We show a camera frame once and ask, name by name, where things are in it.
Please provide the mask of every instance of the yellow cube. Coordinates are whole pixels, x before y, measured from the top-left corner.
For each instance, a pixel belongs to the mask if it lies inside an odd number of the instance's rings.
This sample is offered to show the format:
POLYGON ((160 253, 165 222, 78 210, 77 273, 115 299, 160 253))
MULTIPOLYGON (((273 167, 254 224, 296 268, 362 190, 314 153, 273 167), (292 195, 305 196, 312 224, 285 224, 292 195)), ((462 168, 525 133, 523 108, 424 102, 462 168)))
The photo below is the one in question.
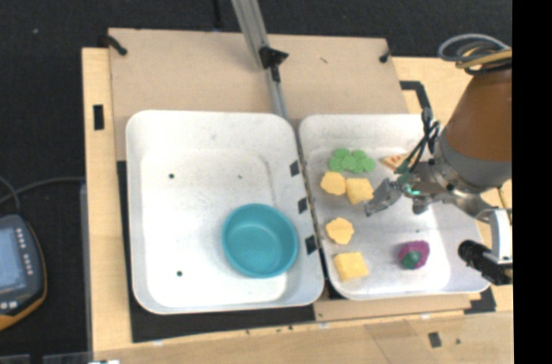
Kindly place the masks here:
POLYGON ((345 178, 340 173, 328 171, 322 177, 320 187, 328 194, 343 195, 347 190, 345 186, 345 178))
POLYGON ((365 277, 369 274, 368 268, 360 252, 347 252, 334 257, 337 273, 341 281, 349 281, 365 277))
POLYGON ((345 186, 351 204, 365 202, 373 198, 373 188, 368 179, 346 179, 345 186))

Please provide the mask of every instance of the device screen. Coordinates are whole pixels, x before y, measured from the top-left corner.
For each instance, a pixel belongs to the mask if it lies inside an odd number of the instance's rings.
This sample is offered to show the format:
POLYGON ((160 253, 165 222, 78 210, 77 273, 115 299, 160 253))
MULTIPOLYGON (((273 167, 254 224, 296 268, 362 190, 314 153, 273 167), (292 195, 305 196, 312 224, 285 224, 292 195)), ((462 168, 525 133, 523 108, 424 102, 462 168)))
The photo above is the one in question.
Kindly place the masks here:
POLYGON ((19 289, 25 284, 16 232, 12 228, 0 229, 0 292, 4 289, 19 289))

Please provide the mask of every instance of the toy food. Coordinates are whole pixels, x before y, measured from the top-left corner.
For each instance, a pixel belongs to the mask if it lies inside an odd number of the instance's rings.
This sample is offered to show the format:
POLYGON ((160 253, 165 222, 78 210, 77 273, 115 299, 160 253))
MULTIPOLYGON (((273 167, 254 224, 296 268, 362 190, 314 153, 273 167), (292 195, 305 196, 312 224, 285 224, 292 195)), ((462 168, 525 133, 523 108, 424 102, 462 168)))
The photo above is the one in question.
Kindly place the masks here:
POLYGON ((373 198, 373 188, 368 179, 346 179, 347 197, 351 204, 368 201, 373 198))
POLYGON ((370 159, 364 151, 356 149, 352 153, 345 147, 340 147, 332 153, 328 160, 330 171, 341 173, 350 171, 352 173, 370 173, 376 166, 376 162, 370 159))
POLYGON ((334 257, 337 273, 341 281, 349 281, 365 277, 369 274, 368 268, 360 252, 347 252, 334 257))
MULTIPOLYGON (((402 165, 408 156, 408 154, 390 155, 389 157, 381 159, 381 163, 395 172, 395 170, 402 165)), ((412 163, 414 163, 414 158, 411 160, 409 166, 411 166, 412 163)))
POLYGON ((419 269, 430 256, 430 245, 423 240, 407 242, 398 251, 398 260, 406 269, 419 269))
POLYGON ((328 237, 337 244, 348 244, 354 234, 353 224, 343 217, 338 217, 326 224, 328 237))
POLYGON ((328 194, 343 195, 347 190, 345 178, 340 173, 327 172, 322 177, 320 187, 328 194))

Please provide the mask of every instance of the metal bracket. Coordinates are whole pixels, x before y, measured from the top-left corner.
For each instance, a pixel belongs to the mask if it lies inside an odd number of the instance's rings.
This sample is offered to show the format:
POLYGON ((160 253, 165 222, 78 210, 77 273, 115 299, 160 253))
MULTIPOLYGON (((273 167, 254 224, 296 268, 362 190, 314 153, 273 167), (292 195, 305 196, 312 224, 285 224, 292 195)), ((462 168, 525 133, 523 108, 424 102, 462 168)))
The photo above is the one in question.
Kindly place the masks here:
POLYGON ((287 59, 289 54, 270 47, 262 47, 259 50, 259 56, 260 61, 262 62, 262 67, 265 70, 270 68, 273 81, 279 83, 281 81, 279 76, 279 65, 287 59))

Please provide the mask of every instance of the black cable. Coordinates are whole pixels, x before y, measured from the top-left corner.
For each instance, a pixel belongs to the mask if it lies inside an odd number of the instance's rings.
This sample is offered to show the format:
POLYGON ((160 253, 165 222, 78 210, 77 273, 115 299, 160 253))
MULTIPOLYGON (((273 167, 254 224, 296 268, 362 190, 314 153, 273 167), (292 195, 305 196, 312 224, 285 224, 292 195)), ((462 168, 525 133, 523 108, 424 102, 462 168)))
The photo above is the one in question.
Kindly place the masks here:
POLYGON ((16 203, 16 210, 17 213, 21 212, 21 201, 19 199, 19 196, 17 195, 16 189, 11 185, 11 183, 6 180, 4 177, 0 176, 0 183, 2 183, 4 186, 6 186, 9 190, 9 196, 6 196, 7 199, 13 198, 14 202, 16 203))
POLYGON ((407 160, 411 160, 411 158, 414 156, 414 154, 418 149, 416 159, 414 160, 414 163, 412 163, 412 166, 409 168, 409 171, 411 173, 414 172, 414 169, 416 169, 417 164, 422 159, 423 151, 425 150, 426 146, 433 154, 433 147, 435 146, 435 138, 437 137, 437 133, 439 132, 439 127, 440 127, 440 123, 434 122, 429 128, 427 128, 427 131, 424 131, 424 136, 422 137, 422 140, 420 140, 420 142, 417 144, 417 146, 408 156, 407 160))
POLYGON ((435 152, 435 144, 437 141, 437 136, 439 136, 439 131, 441 130, 441 124, 436 122, 436 126, 433 130, 433 134, 428 137, 428 149, 433 154, 435 152))
POLYGON ((0 204, 4 204, 5 202, 7 202, 8 200, 10 200, 12 198, 13 199, 17 198, 16 202, 18 204, 18 212, 19 212, 19 210, 21 209, 21 203, 19 201, 18 196, 25 193, 25 192, 31 191, 33 189, 36 189, 36 188, 39 188, 39 187, 42 187, 42 186, 52 185, 52 184, 55 184, 55 183, 79 182, 79 183, 82 184, 84 181, 85 181, 84 177, 54 177, 52 179, 37 181, 35 183, 31 183, 30 185, 27 185, 27 186, 24 186, 24 187, 19 188, 17 190, 14 190, 13 193, 9 194, 8 196, 0 198, 0 204))

